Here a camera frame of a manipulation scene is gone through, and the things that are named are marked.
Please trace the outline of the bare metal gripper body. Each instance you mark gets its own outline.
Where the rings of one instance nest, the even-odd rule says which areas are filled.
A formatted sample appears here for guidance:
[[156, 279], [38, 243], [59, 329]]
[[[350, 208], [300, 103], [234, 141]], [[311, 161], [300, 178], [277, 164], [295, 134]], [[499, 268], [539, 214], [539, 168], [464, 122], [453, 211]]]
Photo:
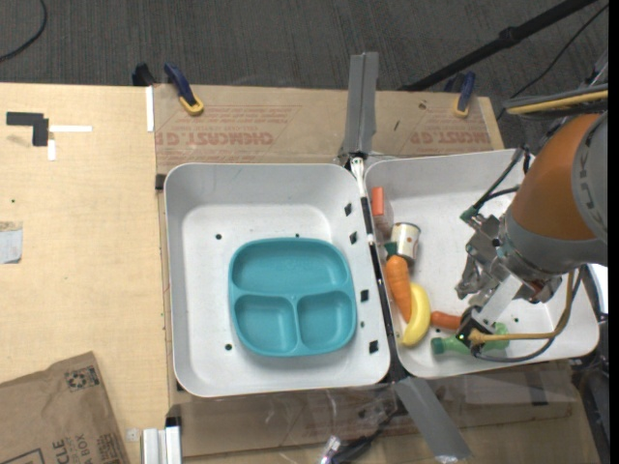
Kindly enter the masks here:
[[516, 284], [515, 292], [508, 295], [511, 300], [546, 303], [555, 295], [562, 283], [561, 276], [536, 268], [514, 250], [501, 219], [474, 216], [467, 223], [474, 229], [465, 246], [467, 258], [478, 262], [479, 275], [486, 273], [501, 280], [493, 296], [510, 280]]

